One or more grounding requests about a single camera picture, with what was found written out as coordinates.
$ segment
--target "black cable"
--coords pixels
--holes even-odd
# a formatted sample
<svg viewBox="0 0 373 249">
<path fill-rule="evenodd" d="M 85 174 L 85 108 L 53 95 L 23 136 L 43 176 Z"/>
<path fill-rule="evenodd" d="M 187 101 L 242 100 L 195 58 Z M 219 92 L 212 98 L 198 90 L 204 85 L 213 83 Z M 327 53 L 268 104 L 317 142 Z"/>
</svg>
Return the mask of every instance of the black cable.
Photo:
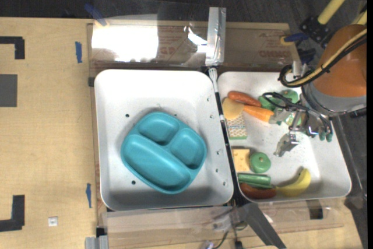
<svg viewBox="0 0 373 249">
<path fill-rule="evenodd" d="M 296 81 L 299 81 L 299 80 L 302 80 L 303 78 L 306 78 L 310 73 L 312 73 L 313 71 L 308 71 L 303 77 L 301 78 L 298 78 L 297 80 L 293 81 L 293 82 L 288 82 L 286 81 L 286 75 L 288 73 L 289 70 L 292 69 L 292 66 L 291 65 L 287 65 L 285 66 L 281 72 L 280 72 L 280 76 L 279 76 L 279 81 L 281 81 L 282 85 L 286 86 L 286 87 L 290 87 L 290 88 L 295 88 L 295 87 L 301 87 L 303 85 L 306 85 L 306 84 L 309 84 L 311 83 L 312 81 L 314 81 L 315 79 L 319 78 L 321 75 L 323 75 L 324 73 L 326 72 L 330 72 L 330 68 L 332 66 L 334 66 L 337 62 L 339 62 L 343 57 L 345 57 L 347 54 L 351 53 L 352 51 L 354 51 L 356 48 L 358 48 L 359 46 L 365 44 L 367 42 L 367 35 L 364 34 L 363 36 L 361 36 L 358 40 L 356 40 L 353 44 L 351 44 L 350 46 L 348 46 L 343 52 L 341 52 L 328 66 L 326 67 L 322 67 L 322 70 L 320 73 L 318 73 L 317 75 L 315 75 L 313 78 L 303 82 L 303 83 L 299 83 L 299 84 L 293 84 L 294 82 Z"/>
<path fill-rule="evenodd" d="M 329 129 L 329 133 L 330 134 L 333 134 L 333 129 L 332 129 L 332 124 L 329 120 L 327 120 L 325 117 L 323 117 L 322 115 L 319 115 L 319 118 L 320 120 L 322 121 L 322 123 L 324 124 L 324 127 L 325 127 L 325 133 L 328 133 L 328 129 Z"/>
<path fill-rule="evenodd" d="M 289 110 L 304 110 L 304 111 L 308 111 L 309 108 L 307 108 L 306 106 L 303 106 L 303 105 L 299 105 L 297 103 L 293 103 L 290 99 L 284 97 L 282 94 L 279 94 L 279 93 L 276 93 L 276 92 L 273 92 L 273 93 L 264 93 L 263 95 L 263 98 L 266 99 L 269 103 L 271 103 L 272 105 L 278 107 L 278 108 L 281 108 L 281 109 L 285 109 L 287 111 Z M 280 99 L 281 101 L 283 101 L 286 106 L 281 106 L 273 101 L 271 101 L 269 98 L 267 98 L 267 96 L 272 96 L 274 97 L 275 99 Z"/>
<path fill-rule="evenodd" d="M 212 249 L 218 249 L 218 248 L 220 248 L 221 245 L 223 245 L 224 241 L 226 240 L 227 236 L 228 236 L 228 232 L 224 233 L 223 238 L 221 239 L 219 245 L 217 245 L 215 247 L 212 247 Z"/>
<path fill-rule="evenodd" d="M 233 229 L 234 229 L 234 232 L 236 232 L 236 231 L 240 232 L 240 231 L 244 230 L 247 226 L 248 226 L 248 224 L 243 221 L 243 222 L 237 223 L 233 227 Z M 224 233 L 223 238 L 221 239 L 220 243 L 217 246 L 213 247 L 213 249 L 218 249 L 219 247 L 221 247 L 221 245 L 223 245 L 224 241 L 226 240 L 226 238 L 228 236 L 228 233 L 229 233 L 229 231 L 227 231 L 227 232 Z"/>
</svg>

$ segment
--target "clear plastic panel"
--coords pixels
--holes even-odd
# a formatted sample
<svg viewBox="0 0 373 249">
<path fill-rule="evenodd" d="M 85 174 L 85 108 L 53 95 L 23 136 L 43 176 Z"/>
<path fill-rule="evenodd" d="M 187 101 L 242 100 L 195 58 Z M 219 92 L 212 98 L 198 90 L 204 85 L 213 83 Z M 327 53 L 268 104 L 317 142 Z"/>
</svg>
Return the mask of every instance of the clear plastic panel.
<svg viewBox="0 0 373 249">
<path fill-rule="evenodd" d="M 318 202 L 315 218 L 306 202 L 291 204 L 263 204 L 262 212 L 277 233 L 300 232 L 343 226 L 342 203 L 338 199 Z M 247 216 L 243 209 L 231 206 L 192 209 L 141 210 L 108 212 L 102 221 L 108 236 L 109 248 L 130 249 L 172 244 L 186 244 L 186 248 L 200 249 L 206 241 L 215 246 L 228 232 L 227 239 L 256 236 L 241 221 Z"/>
<path fill-rule="evenodd" d="M 219 65 L 226 10 L 150 0 L 95 0 L 91 71 Z"/>
</svg>

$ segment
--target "toy sink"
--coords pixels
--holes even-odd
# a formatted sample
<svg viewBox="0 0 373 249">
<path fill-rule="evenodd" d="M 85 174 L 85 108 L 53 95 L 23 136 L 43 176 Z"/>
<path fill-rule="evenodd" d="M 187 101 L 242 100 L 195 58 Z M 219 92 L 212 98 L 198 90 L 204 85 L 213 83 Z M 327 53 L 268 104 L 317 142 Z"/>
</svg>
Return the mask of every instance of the toy sink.
<svg viewBox="0 0 373 249">
<path fill-rule="evenodd" d="M 270 72 L 226 72 L 219 76 L 218 87 L 223 100 L 228 92 L 235 90 L 258 98 L 264 92 L 285 90 L 277 79 L 278 73 Z M 337 198 L 346 196 L 351 190 L 351 179 L 340 149 L 337 136 L 332 141 L 320 141 L 304 134 L 297 136 L 300 144 L 284 156 L 273 154 L 280 138 L 288 133 L 288 126 L 282 123 L 268 124 L 243 113 L 248 137 L 245 140 L 230 141 L 231 147 L 250 148 L 251 153 L 263 152 L 271 161 L 271 168 L 265 174 L 271 176 L 272 184 L 278 185 L 294 180 L 300 168 L 311 173 L 311 185 L 298 197 L 289 198 L 279 192 L 271 199 L 251 199 L 254 202 L 297 201 L 305 199 Z"/>
<path fill-rule="evenodd" d="M 127 211 L 211 206 L 231 199 L 233 181 L 213 84 L 208 76 L 194 71 L 106 70 L 96 77 L 94 91 L 101 197 L 107 207 Z M 152 122 L 141 123 L 153 113 L 172 118 L 164 122 L 166 129 L 161 137 L 153 135 Z M 204 141 L 205 154 L 203 144 L 193 132 Z M 179 183 L 164 183 L 155 172 L 152 176 L 154 169 L 147 169 L 144 161 L 140 161 L 144 153 L 128 154 L 124 143 L 127 137 L 131 148 L 136 145 L 143 152 L 152 148 L 154 153 L 155 142 L 156 152 L 163 150 L 163 154 L 171 155 L 171 160 L 177 157 L 173 166 L 183 177 Z M 197 148 L 193 157 L 183 156 L 179 151 L 188 142 L 194 142 Z M 130 161 L 129 167 L 122 158 Z M 133 171 L 139 169 L 148 182 Z"/>
</svg>

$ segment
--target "teal divided plate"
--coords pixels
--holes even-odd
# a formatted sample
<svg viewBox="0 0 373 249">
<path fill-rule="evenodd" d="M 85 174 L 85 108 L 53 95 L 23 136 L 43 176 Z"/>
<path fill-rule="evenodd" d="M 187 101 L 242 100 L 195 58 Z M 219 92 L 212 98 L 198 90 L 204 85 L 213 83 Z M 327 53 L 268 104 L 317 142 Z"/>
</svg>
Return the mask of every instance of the teal divided plate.
<svg viewBox="0 0 373 249">
<path fill-rule="evenodd" d="M 144 183 L 165 194 L 188 188 L 206 154 L 204 140 L 192 128 L 163 112 L 143 117 L 121 147 L 124 165 Z"/>
</svg>

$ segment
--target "green plastic piece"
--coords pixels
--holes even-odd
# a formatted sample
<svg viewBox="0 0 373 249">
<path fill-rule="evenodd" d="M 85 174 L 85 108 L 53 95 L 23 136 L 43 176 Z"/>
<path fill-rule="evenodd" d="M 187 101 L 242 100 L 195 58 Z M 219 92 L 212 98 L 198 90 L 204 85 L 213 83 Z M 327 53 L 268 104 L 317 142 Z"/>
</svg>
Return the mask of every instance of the green plastic piece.
<svg viewBox="0 0 373 249">
<path fill-rule="evenodd" d="M 256 184 L 256 183 L 248 183 L 246 181 L 239 181 L 240 183 L 245 183 L 245 184 L 248 184 L 254 188 L 260 188 L 260 189 L 272 189 L 273 186 L 272 185 L 264 185 L 264 184 Z"/>
<path fill-rule="evenodd" d="M 253 153 L 250 155 L 250 169 L 254 173 L 264 173 L 270 169 L 271 162 L 265 153 Z"/>
<path fill-rule="evenodd" d="M 324 141 L 324 140 L 325 140 L 325 137 L 326 137 L 326 133 L 325 133 L 325 132 L 321 132 L 321 133 L 319 134 L 319 137 L 320 137 L 320 140 L 321 140 L 321 141 Z"/>
<path fill-rule="evenodd" d="M 240 173 L 238 175 L 238 180 L 239 182 L 243 183 L 254 183 L 254 184 L 263 184 L 270 186 L 270 177 L 269 176 L 264 176 L 262 174 L 244 174 Z"/>
<path fill-rule="evenodd" d="M 281 94 L 288 98 L 289 100 L 291 100 L 292 103 L 296 103 L 299 101 L 299 95 L 297 92 L 291 90 L 291 89 L 287 89 L 287 90 L 284 90 L 281 92 Z"/>
<path fill-rule="evenodd" d="M 332 133 L 326 134 L 326 141 L 331 142 L 332 140 L 333 140 L 333 134 Z"/>
<path fill-rule="evenodd" d="M 287 125 L 291 125 L 291 124 L 293 123 L 293 121 L 294 121 L 295 114 L 296 114 L 296 112 L 291 113 L 291 114 L 290 114 L 290 115 L 289 115 L 289 116 L 284 120 L 285 124 L 287 124 Z M 297 124 L 297 125 L 301 125 L 301 123 L 302 123 L 302 119 L 299 118 L 299 120 L 298 120 L 298 124 Z"/>
<path fill-rule="evenodd" d="M 270 97 L 269 99 L 276 104 L 279 104 L 281 102 L 280 99 L 277 99 L 274 97 Z M 276 106 L 268 102 L 263 96 L 260 96 L 258 100 L 262 104 L 262 108 L 265 108 L 271 111 L 275 110 Z"/>
</svg>

